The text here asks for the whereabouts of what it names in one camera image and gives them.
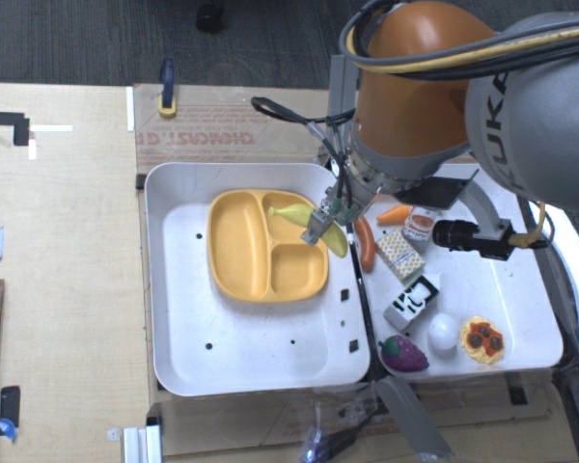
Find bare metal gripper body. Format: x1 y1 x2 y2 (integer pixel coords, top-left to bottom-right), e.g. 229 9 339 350
319 158 393 227

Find yellow banana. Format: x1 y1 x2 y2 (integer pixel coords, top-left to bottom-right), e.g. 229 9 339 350
267 203 349 259

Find orange carrot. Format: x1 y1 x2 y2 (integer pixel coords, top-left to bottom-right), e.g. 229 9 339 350
375 204 413 226

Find red sausage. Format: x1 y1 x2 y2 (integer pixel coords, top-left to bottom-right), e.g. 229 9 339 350
354 216 378 274

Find white can with orange label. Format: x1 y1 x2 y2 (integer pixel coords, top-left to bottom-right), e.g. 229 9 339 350
400 205 438 243

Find yellow divided plate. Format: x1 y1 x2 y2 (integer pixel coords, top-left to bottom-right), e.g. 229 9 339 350
207 188 331 304

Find yellow patterned carton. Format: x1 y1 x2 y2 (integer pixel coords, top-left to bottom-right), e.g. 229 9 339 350
374 228 427 284

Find thin black and white rod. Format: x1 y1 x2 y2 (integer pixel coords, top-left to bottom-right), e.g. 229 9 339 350
345 222 385 383

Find black and white carton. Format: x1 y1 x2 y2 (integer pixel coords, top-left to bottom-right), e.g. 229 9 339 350
382 273 441 334

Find white plastic tray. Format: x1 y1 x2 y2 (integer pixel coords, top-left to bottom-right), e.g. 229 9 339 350
143 161 372 398
352 163 565 384

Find brown cardboard board, red print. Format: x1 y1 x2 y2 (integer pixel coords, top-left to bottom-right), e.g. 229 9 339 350
133 83 579 458

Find purple grapes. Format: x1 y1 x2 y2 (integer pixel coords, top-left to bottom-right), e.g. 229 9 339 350
377 335 430 373

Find white egg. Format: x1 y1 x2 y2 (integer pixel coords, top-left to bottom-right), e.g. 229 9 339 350
427 312 460 352

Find yellow spaghetti with meatballs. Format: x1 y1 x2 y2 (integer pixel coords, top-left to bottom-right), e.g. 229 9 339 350
458 314 507 367

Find black cylinder on white bracket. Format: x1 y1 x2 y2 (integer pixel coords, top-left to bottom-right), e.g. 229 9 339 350
432 177 518 262

